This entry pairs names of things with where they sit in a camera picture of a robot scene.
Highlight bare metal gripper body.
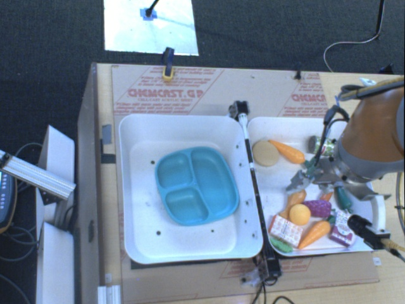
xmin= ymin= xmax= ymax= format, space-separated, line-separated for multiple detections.
xmin=311 ymin=159 xmax=380 ymax=201

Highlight tan round biscuit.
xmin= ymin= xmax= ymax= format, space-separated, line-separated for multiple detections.
xmin=252 ymin=140 xmax=280 ymax=167

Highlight black cylinder on white bracket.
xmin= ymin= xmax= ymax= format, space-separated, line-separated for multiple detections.
xmin=347 ymin=194 xmax=392 ymax=250

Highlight orange ball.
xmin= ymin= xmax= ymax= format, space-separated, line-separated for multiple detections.
xmin=289 ymin=203 xmax=311 ymax=226

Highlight purple grapes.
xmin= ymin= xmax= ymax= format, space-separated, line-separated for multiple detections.
xmin=302 ymin=199 xmax=333 ymax=219

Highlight black block with thin wires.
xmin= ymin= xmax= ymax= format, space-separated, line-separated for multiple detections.
xmin=228 ymin=100 xmax=251 ymax=120
xmin=258 ymin=254 xmax=283 ymax=281

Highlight brown cardboard board, red print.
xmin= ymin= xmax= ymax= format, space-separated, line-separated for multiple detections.
xmin=111 ymin=65 xmax=380 ymax=293

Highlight dark green bottle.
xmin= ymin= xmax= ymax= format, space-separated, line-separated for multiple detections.
xmin=334 ymin=184 xmax=354 ymax=212

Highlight thin black and white rod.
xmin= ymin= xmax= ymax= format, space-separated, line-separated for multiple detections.
xmin=239 ymin=112 xmax=277 ymax=265

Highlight green and silver can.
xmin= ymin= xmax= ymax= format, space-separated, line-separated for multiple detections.
xmin=309 ymin=135 xmax=337 ymax=157

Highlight purple and white carton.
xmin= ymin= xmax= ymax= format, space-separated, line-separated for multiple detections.
xmin=328 ymin=210 xmax=357 ymax=247

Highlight orange toy squash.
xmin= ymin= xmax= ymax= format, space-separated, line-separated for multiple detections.
xmin=278 ymin=189 xmax=308 ymax=220

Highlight blue divided plate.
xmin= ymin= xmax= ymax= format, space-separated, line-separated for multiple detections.
xmin=154 ymin=146 xmax=240 ymax=227

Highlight green toy lettuce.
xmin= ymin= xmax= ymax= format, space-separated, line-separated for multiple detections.
xmin=269 ymin=236 xmax=294 ymax=254

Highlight orange and white carton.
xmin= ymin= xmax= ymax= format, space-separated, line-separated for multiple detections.
xmin=268 ymin=214 xmax=304 ymax=249

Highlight white plastic tray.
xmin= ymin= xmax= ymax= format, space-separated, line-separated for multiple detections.
xmin=246 ymin=116 xmax=385 ymax=258
xmin=118 ymin=113 xmax=265 ymax=265

